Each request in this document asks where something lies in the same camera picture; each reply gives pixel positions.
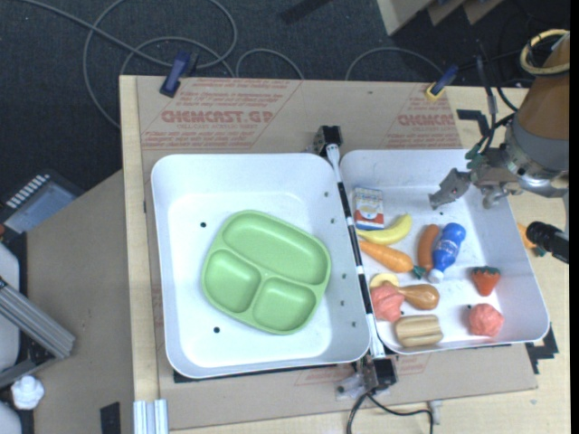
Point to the green divided plate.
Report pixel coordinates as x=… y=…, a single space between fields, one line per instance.
x=267 y=271

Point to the red strawberry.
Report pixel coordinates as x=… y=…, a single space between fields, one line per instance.
x=485 y=280

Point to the pink round lump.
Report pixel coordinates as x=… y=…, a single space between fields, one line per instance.
x=485 y=320

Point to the tan hot dog bun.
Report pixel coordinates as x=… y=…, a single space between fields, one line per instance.
x=418 y=330

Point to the blue bottle white cap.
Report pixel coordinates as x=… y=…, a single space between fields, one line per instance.
x=448 y=249

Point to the white red blue carton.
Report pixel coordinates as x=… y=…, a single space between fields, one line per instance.
x=368 y=206

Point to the orange carrot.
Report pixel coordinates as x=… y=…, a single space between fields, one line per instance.
x=384 y=257

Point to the brown chicken drumstick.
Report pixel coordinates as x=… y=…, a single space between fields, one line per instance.
x=420 y=296

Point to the black cylinder on white bracket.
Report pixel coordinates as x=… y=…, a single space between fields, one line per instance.
x=547 y=238

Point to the white plastic tray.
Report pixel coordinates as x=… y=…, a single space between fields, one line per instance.
x=190 y=333
x=488 y=242

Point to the pink meat piece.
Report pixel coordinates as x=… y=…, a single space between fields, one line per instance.
x=385 y=303

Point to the yellow banana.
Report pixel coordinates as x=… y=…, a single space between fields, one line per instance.
x=389 y=235

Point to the small orange toy vegetable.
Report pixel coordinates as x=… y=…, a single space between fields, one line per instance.
x=524 y=234

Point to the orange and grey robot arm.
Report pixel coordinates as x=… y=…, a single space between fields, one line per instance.
x=545 y=106

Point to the orange sausage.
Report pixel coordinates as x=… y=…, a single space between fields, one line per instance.
x=427 y=247

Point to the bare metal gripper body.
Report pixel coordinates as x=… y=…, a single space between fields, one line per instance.
x=500 y=170

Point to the thin black and white rod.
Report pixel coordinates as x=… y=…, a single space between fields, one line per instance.
x=349 y=224

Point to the brown cardboard board red print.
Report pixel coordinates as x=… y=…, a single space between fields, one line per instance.
x=280 y=106

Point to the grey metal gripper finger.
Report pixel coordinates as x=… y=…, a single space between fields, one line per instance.
x=450 y=190
x=492 y=198

